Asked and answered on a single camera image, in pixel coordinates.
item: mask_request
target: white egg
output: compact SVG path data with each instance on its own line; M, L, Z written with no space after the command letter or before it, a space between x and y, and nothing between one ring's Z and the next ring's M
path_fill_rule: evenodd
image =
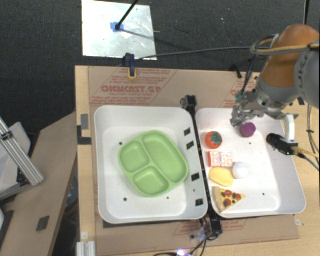
M233 165L232 173L236 179L244 179L249 175L249 169L244 162L236 162Z

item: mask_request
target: toy pizza slice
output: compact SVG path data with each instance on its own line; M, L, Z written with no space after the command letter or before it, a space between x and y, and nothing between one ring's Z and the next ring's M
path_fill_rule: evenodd
M218 186L214 186L212 188L212 194L215 205L221 213L246 197L243 194L220 188Z

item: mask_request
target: yellow toy food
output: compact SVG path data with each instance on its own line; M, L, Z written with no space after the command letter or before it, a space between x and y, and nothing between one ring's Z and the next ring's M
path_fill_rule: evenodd
M231 187L234 183L234 176L231 171L222 167L214 167L209 172L209 178L215 183L225 187Z

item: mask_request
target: green divided plate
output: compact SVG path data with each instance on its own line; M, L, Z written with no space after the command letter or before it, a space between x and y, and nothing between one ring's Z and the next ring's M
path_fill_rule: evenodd
M120 149L118 161L134 187L146 197L160 196L182 183L189 166L163 132L145 132Z

